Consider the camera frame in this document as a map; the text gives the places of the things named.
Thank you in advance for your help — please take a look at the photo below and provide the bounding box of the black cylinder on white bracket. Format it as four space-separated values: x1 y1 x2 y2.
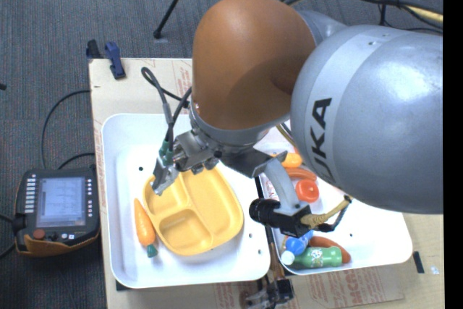
219 148 313 239

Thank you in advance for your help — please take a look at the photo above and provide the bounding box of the green bottle with white cap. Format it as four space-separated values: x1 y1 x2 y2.
281 245 344 270

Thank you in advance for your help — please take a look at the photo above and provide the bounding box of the black block with thin wires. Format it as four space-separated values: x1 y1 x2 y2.
266 277 295 305

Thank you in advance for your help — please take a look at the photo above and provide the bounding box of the white plastic tray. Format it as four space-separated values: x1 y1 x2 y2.
254 132 415 276
101 113 272 290

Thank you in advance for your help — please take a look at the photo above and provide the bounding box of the brown toy sausage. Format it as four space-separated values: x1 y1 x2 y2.
309 235 352 264

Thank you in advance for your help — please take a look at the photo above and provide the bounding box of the orange round toy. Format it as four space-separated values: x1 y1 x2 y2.
294 178 320 204

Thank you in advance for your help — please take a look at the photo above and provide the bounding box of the yellow divided plate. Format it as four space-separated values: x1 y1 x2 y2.
142 165 245 258

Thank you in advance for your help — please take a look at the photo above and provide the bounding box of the blue bottle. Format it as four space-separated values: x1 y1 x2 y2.
284 229 315 256

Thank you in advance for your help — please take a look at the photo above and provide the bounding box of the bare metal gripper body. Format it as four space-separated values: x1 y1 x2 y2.
171 130 222 175

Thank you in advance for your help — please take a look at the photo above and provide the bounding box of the brown cardboard board, red print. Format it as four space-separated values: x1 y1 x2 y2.
88 57 444 309

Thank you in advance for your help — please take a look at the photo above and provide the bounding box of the red-orange toy sausage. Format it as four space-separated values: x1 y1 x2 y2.
285 167 318 182

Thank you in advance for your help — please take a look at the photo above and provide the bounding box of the orange carrot with green top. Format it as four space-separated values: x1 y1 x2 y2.
133 197 160 259

